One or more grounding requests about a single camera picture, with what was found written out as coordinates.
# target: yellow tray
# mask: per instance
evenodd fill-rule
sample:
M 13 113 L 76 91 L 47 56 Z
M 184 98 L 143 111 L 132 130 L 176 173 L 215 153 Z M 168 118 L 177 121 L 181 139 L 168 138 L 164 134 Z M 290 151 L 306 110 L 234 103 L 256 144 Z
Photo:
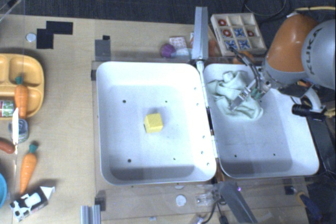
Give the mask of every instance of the yellow tray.
M 0 54 L 0 100 L 13 100 L 17 86 L 15 78 L 23 75 L 23 85 L 28 88 L 27 118 L 41 108 L 44 98 L 44 74 L 41 64 L 30 56 Z M 11 117 L 0 117 L 9 120 Z

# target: blue plate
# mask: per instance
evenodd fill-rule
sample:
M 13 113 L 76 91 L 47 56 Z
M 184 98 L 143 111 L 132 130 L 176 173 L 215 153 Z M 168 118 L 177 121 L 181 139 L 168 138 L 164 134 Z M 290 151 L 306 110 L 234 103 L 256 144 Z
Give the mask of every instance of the blue plate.
M 4 177 L 2 176 L 2 174 L 0 174 L 0 208 L 2 207 L 2 205 L 5 202 L 6 195 L 7 195 L 6 180 L 4 179 Z

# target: yellow block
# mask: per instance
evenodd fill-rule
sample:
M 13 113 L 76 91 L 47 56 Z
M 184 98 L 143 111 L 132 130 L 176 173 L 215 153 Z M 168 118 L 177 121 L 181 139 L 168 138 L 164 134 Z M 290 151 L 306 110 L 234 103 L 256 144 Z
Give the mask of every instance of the yellow block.
M 147 133 L 159 132 L 163 128 L 161 115 L 159 113 L 148 114 L 145 117 L 144 124 Z

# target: table surface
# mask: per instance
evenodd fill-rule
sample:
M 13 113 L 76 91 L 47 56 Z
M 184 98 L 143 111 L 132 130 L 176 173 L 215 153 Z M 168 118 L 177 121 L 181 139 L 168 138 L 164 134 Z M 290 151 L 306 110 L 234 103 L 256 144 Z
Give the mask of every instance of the table surface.
M 6 44 L 6 48 L 11 48 L 18 38 L 13 35 L 13 29 L 22 18 L 11 15 L 7 20 L 8 29 L 1 32 L 0 45 Z M 43 67 L 45 96 L 39 112 L 27 120 L 29 140 L 19 145 L 17 170 L 20 171 L 29 142 L 36 141 L 39 144 L 36 153 L 38 164 L 28 190 L 41 185 L 54 185 L 56 192 L 47 207 L 29 216 L 24 222 L 73 224 L 80 223 L 80 207 L 94 205 L 96 195 L 90 76 L 95 39 L 102 39 L 103 35 L 110 36 L 112 50 L 118 51 L 120 55 L 159 57 L 159 47 L 168 42 L 169 37 L 184 36 L 188 40 L 193 25 L 25 16 L 24 32 L 36 33 L 37 28 L 45 29 L 48 20 L 73 22 L 74 31 L 73 35 L 54 35 L 54 49 L 37 50 L 35 42 L 24 41 L 25 54 L 35 57 Z M 260 203 L 267 196 L 265 193 L 271 192 L 271 187 L 260 191 L 258 197 L 249 200 L 249 205 Z M 286 223 L 308 223 L 304 208 L 292 201 L 288 203 L 287 198 L 282 193 L 275 194 L 272 201 L 265 198 L 264 204 L 268 205 L 255 206 L 253 212 L 263 223 L 281 223 L 284 219 Z M 141 203 L 141 196 L 136 199 Z M 136 211 L 143 210 L 142 208 L 143 206 L 130 208 L 129 210 L 135 211 L 130 214 L 132 218 L 104 220 L 102 223 L 191 223 L 195 217 L 195 214 L 179 214 L 176 209 L 176 214 L 169 216 L 134 218 Z M 228 209 L 225 214 L 230 223 L 236 223 Z M 218 223 L 218 213 L 209 223 Z

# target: white cloth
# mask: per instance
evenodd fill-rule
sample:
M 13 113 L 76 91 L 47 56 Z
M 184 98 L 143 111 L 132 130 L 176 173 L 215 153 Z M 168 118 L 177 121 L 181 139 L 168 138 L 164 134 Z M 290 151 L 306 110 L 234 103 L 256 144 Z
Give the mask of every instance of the white cloth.
M 234 111 L 229 109 L 232 101 L 247 86 L 247 73 L 245 71 L 229 71 L 223 74 L 223 80 L 214 80 L 208 83 L 208 91 L 215 99 L 219 110 L 236 119 L 257 120 L 262 116 L 263 109 L 259 103 L 248 97 Z

